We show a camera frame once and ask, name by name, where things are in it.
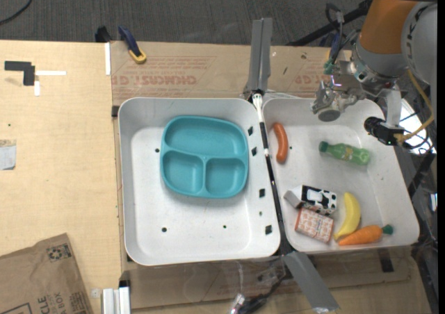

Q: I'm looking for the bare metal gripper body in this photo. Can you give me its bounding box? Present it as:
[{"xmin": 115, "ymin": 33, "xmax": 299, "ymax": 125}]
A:
[{"xmin": 329, "ymin": 58, "xmax": 397, "ymax": 99}]

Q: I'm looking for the green plastic bottle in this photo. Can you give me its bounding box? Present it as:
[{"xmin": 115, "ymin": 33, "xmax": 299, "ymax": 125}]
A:
[{"xmin": 318, "ymin": 140, "xmax": 371, "ymax": 167}]

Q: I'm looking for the orange sausage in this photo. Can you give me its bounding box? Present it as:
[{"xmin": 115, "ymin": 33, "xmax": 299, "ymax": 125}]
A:
[{"xmin": 271, "ymin": 122, "xmax": 290, "ymax": 165}]

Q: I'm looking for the black and white milk carton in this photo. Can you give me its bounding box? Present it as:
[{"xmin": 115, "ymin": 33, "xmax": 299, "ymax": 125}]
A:
[{"xmin": 282, "ymin": 184, "xmax": 339, "ymax": 217}]

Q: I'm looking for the white plastic tray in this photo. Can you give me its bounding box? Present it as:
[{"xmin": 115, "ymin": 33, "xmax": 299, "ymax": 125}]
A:
[
  {"xmin": 261, "ymin": 97, "xmax": 421, "ymax": 255},
  {"xmin": 117, "ymin": 97, "xmax": 282, "ymax": 267}
]

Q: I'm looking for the yellow banana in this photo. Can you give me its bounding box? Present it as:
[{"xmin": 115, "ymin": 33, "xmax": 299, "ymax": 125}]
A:
[{"xmin": 332, "ymin": 191, "xmax": 362, "ymax": 241}]

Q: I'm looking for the orange patterned packet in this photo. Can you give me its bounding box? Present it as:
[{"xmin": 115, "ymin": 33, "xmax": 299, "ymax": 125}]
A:
[{"xmin": 294, "ymin": 207, "xmax": 335, "ymax": 245}]

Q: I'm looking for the blue divided plate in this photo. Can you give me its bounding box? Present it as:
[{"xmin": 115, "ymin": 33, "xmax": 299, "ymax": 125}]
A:
[{"xmin": 159, "ymin": 115, "xmax": 250, "ymax": 200}]

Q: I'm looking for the orange carrot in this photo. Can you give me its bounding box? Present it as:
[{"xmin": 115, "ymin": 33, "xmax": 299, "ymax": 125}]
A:
[{"xmin": 337, "ymin": 224, "xmax": 395, "ymax": 247}]

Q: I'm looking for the brown cardboard board red print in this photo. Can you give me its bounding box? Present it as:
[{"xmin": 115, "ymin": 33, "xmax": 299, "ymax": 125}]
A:
[{"xmin": 109, "ymin": 40, "xmax": 423, "ymax": 310}]

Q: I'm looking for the brown paper bag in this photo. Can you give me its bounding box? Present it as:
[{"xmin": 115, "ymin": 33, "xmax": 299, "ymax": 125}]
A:
[{"xmin": 0, "ymin": 232, "xmax": 95, "ymax": 314}]

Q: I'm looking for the black cylinder on white bracket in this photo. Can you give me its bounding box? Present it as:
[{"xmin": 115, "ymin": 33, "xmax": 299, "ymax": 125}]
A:
[{"xmin": 363, "ymin": 87, "xmax": 407, "ymax": 147}]

